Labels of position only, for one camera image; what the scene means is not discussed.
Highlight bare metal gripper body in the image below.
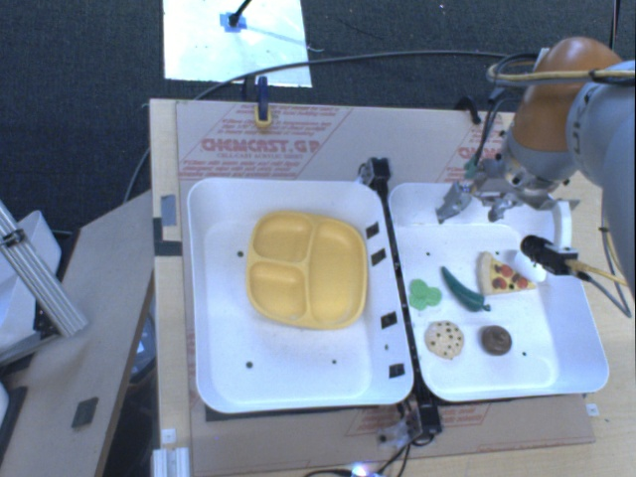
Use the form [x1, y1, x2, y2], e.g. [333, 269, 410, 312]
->
[470, 157, 561, 208]

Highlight chocolate chip biscuit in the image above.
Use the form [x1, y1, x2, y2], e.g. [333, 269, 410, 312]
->
[423, 320, 465, 361]

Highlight green grapes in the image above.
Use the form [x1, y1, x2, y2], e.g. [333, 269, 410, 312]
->
[408, 278, 443, 311]

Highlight black cylinder on white bracket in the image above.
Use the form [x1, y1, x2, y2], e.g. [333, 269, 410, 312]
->
[520, 200, 580, 276]

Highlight pizza slice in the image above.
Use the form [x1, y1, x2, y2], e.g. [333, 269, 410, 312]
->
[477, 250, 538, 297]

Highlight green pepper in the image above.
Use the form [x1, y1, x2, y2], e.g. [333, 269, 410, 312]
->
[439, 265, 492, 313]

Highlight thin black rod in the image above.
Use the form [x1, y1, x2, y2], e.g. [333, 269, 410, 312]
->
[376, 179, 432, 406]

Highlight white plastic tray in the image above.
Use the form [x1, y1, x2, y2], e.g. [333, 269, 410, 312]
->
[389, 182, 610, 402]
[186, 177, 415, 414]

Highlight brown cardboard board red print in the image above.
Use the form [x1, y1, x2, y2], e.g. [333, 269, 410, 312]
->
[175, 98, 597, 477]

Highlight yellow divided plate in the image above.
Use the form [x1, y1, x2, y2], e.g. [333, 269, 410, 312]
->
[245, 210, 370, 331]

